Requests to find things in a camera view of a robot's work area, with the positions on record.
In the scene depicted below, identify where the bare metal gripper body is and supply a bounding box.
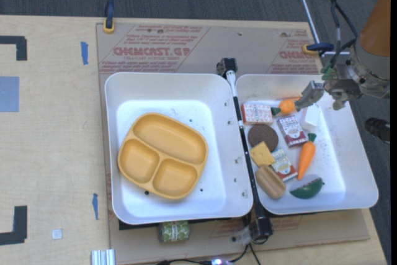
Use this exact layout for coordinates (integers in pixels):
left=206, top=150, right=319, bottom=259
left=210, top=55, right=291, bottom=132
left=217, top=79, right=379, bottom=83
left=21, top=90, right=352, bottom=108
left=323, top=62, right=391, bottom=101

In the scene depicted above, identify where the white block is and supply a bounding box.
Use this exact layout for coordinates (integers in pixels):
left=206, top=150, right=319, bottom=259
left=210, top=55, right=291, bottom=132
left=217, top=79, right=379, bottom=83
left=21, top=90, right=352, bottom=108
left=299, top=103, right=322, bottom=132

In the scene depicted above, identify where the small orange carrot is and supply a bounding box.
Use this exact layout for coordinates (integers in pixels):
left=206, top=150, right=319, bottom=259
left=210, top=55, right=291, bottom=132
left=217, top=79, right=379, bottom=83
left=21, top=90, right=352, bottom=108
left=270, top=97, right=302, bottom=117

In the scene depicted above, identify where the red and white carton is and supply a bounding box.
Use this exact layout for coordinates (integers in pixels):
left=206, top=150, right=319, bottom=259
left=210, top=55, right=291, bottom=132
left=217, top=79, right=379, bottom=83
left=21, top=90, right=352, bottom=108
left=276, top=115, right=309, bottom=148

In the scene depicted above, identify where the orange and white packet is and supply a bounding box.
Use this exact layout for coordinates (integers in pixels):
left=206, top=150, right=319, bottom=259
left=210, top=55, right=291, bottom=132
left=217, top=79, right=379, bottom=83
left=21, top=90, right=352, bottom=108
left=240, top=102, right=274, bottom=126

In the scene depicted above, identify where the brown round biscuit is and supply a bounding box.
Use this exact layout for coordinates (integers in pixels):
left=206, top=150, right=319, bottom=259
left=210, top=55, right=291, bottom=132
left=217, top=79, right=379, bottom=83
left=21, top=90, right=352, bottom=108
left=247, top=123, right=279, bottom=151

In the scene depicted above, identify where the large orange carrot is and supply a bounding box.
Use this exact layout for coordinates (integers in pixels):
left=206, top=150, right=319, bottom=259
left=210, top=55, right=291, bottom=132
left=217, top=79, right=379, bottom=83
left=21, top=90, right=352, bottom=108
left=296, top=132, right=318, bottom=181

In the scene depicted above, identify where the white plastic tray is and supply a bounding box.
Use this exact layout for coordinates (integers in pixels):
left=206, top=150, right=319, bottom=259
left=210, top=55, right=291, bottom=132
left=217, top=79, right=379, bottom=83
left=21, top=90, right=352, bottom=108
left=104, top=71, right=255, bottom=225
left=234, top=73, right=380, bottom=216

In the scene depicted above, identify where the brown cardboard board red print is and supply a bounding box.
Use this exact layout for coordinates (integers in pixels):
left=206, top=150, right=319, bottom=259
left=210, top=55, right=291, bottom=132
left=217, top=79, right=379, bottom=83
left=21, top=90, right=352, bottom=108
left=96, top=20, right=372, bottom=265

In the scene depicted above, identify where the yellow and red small carton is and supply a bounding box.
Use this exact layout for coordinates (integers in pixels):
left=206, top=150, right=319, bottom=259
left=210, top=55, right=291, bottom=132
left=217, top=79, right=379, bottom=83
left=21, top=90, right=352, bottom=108
left=270, top=148, right=298, bottom=183

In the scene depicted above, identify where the yellow cheese wedge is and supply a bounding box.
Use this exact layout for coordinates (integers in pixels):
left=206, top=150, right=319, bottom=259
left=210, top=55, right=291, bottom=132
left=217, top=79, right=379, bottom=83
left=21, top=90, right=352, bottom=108
left=249, top=141, right=277, bottom=168

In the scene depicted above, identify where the thin black and white rod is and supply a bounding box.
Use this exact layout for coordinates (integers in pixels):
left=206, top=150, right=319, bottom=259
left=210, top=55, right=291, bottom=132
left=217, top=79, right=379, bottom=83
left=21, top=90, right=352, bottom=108
left=226, top=70, right=268, bottom=227

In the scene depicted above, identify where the green watermelon slice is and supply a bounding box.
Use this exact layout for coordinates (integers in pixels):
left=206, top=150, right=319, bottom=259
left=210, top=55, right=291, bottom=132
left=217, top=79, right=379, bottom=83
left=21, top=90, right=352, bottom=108
left=289, top=174, right=325, bottom=200

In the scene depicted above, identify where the tan bread bun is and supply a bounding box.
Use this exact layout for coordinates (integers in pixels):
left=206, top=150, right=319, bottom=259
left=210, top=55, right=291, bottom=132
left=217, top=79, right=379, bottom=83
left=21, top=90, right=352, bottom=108
left=254, top=164, right=287, bottom=200

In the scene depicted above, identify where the yellow divided plate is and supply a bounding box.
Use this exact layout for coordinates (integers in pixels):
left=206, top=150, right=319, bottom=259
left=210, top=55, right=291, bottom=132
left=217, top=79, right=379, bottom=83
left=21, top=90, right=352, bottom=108
left=117, top=112, right=210, bottom=200

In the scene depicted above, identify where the green patterned can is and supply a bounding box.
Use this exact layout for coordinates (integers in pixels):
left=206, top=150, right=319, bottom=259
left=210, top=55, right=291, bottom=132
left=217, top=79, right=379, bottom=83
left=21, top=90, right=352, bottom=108
left=157, top=220, right=191, bottom=243

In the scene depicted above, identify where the black cylinder on white bracket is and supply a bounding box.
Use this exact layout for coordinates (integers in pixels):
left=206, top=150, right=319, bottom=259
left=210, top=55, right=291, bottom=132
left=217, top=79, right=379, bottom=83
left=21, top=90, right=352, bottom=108
left=364, top=117, right=391, bottom=144

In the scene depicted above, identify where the black block with thin wires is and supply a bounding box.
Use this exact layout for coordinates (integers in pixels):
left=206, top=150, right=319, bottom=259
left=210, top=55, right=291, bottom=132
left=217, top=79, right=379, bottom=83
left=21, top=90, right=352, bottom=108
left=216, top=57, right=239, bottom=77
left=249, top=215, right=275, bottom=241

